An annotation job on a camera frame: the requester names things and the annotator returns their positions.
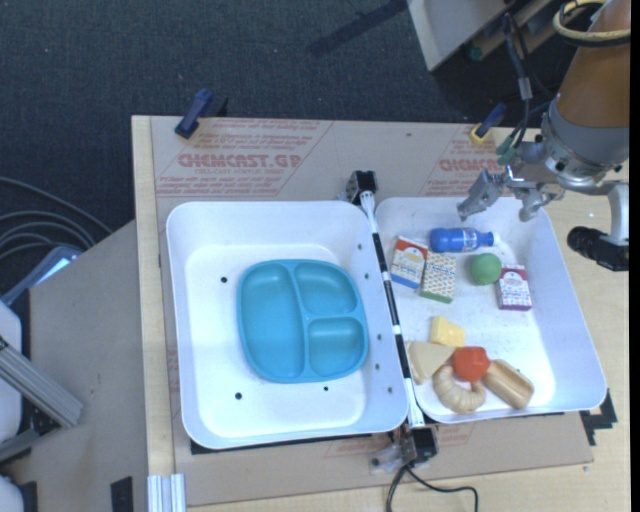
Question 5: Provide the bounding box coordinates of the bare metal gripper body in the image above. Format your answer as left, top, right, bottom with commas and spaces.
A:
504, 140, 620, 200

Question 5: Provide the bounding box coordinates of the blue bottle with white cap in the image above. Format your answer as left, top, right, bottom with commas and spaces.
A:
428, 226, 502, 254

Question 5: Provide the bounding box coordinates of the green ball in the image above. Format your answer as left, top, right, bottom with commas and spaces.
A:
469, 252, 503, 287

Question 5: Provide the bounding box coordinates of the maroon and white carton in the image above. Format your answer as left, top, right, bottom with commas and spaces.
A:
495, 264, 534, 312

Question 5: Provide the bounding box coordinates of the green and yellow carton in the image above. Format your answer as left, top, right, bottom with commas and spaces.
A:
418, 251, 458, 305

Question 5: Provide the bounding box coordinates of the orange and white carton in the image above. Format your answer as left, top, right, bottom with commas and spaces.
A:
389, 235, 430, 291

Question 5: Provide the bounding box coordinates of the white plastic tray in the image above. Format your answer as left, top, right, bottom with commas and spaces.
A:
373, 195, 609, 426
165, 200, 411, 449

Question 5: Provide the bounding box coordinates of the yellow cheese wedge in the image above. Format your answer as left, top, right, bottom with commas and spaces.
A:
428, 314, 467, 349

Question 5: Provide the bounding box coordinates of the thin black and white rod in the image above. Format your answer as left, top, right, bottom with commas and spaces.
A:
359, 190, 426, 428

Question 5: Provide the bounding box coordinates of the orange-red faceted block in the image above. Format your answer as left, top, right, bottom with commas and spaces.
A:
451, 345, 490, 383

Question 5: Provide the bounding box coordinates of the pale beige sandwich slice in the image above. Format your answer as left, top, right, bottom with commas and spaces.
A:
406, 340, 458, 386

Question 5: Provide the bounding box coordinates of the tan hot dog bun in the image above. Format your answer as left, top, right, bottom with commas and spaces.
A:
481, 358, 536, 411

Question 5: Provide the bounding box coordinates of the brown cardboard board red print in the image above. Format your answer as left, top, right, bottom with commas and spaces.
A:
149, 115, 596, 507

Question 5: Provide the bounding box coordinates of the beige croissant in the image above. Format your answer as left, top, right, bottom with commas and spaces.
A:
431, 364, 488, 415

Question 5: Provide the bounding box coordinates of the blue divided plate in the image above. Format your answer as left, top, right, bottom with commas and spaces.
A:
235, 258, 371, 386

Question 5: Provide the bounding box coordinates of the black cylinder on white bracket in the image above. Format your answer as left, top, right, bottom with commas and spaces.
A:
566, 181, 631, 272

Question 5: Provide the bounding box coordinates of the black block with thin wires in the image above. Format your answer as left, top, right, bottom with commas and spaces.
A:
338, 169, 378, 206
387, 424, 441, 469

